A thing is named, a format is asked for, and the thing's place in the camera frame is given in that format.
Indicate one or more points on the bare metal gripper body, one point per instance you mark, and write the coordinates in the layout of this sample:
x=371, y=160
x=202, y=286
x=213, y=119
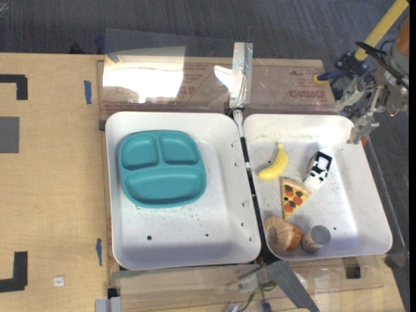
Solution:
x=391, y=93

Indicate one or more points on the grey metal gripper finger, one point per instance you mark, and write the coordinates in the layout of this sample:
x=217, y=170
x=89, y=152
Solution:
x=352, y=93
x=362, y=127

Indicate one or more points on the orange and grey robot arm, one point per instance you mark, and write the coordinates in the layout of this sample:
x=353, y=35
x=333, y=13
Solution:
x=402, y=49

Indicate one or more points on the brown cardboard board red print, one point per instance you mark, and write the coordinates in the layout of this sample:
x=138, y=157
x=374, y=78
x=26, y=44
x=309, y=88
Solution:
x=292, y=86

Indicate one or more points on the white plastic tray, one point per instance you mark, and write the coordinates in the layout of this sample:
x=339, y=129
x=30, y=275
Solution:
x=351, y=206
x=182, y=232

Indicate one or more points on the yellow banana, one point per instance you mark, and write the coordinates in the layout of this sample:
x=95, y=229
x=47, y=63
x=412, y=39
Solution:
x=276, y=169

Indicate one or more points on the pizza slice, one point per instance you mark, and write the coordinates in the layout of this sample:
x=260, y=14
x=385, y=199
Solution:
x=292, y=197

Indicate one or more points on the small brown can grey lid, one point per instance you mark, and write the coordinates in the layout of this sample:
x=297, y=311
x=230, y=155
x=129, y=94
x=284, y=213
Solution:
x=317, y=237

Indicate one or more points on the thin black and white rod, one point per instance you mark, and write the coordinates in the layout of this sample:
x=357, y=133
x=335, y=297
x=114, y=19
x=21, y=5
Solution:
x=248, y=167

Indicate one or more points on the brown croissant bread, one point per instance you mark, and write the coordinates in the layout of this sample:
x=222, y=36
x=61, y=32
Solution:
x=279, y=234

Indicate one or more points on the teal divided plate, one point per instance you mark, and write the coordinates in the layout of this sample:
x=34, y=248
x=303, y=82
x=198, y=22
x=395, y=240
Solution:
x=162, y=182

